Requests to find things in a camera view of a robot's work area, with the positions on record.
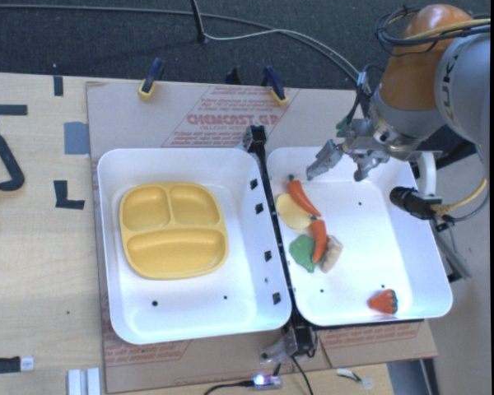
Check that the black cylinder on white bracket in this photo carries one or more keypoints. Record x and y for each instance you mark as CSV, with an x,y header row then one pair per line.
x,y
416,196

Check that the beige bread piece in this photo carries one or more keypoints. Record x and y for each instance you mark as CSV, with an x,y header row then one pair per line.
x,y
331,255

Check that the white plastic tray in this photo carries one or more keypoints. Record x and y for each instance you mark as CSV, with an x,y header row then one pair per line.
x,y
370,253
189,303

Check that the brown cardboard board red print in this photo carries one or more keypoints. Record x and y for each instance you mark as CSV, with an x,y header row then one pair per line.
x,y
148,122

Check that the yellow round slice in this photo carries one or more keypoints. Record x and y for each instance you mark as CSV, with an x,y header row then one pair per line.
x,y
290,214

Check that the yellow divided plate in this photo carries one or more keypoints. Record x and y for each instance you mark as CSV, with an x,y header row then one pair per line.
x,y
173,230

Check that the green leaf toy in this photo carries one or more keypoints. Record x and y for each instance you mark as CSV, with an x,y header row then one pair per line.
x,y
302,251

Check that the red strawberry toy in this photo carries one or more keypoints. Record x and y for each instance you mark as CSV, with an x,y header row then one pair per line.
x,y
382,302

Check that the short orange carrot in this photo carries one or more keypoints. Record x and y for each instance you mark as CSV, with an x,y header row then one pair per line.
x,y
319,239

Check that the long orange carrot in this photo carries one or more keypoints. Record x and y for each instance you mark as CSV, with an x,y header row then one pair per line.
x,y
301,196

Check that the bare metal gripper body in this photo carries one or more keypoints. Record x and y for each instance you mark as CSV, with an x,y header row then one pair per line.
x,y
376,140

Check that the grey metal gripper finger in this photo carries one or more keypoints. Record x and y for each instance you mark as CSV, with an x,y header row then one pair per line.
x,y
365,167
324,159

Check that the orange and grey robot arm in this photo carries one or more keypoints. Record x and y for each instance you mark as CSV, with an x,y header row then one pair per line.
x,y
444,76

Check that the thin black rod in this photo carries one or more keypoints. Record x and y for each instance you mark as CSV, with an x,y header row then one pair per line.
x,y
274,220

